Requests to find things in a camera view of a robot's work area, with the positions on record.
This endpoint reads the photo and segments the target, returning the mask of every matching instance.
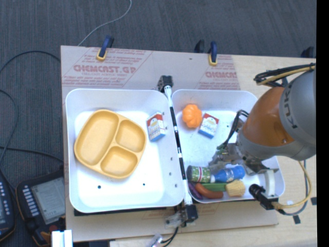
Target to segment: green vegetable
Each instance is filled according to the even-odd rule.
[[[225,186],[227,183],[202,183],[203,186],[211,191],[226,191]]]

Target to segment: brown sausage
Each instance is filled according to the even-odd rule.
[[[195,184],[195,190],[208,199],[221,199],[224,195],[222,191],[211,191],[206,189],[201,183]]]

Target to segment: small carton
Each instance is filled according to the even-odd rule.
[[[162,114],[157,112],[147,119],[149,137],[151,141],[156,141],[165,135]]]
[[[202,123],[198,132],[209,138],[213,138],[215,136],[219,121],[220,120],[218,118],[208,113],[205,113],[203,115]]]

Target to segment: gray floor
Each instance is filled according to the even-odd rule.
[[[129,6],[130,0],[0,0],[0,66],[28,50],[59,57],[61,45],[79,45]],[[99,28],[81,45],[101,46],[110,34],[116,48],[193,52],[204,39],[205,51],[215,41],[219,54],[300,57],[314,47],[316,56],[316,21],[317,0],[132,0],[123,18]],[[63,158],[59,61],[36,52],[14,58],[0,71],[0,90],[19,108],[9,146]],[[4,92],[0,104],[3,147],[16,113]],[[17,186],[57,170],[61,163],[10,149],[0,164]],[[20,216],[15,232],[0,245],[35,246]]]

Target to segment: blue bottle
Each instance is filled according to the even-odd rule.
[[[221,169],[214,176],[215,182],[231,182],[235,179],[242,179],[245,176],[246,172],[242,166],[235,166],[233,168],[224,168]]]

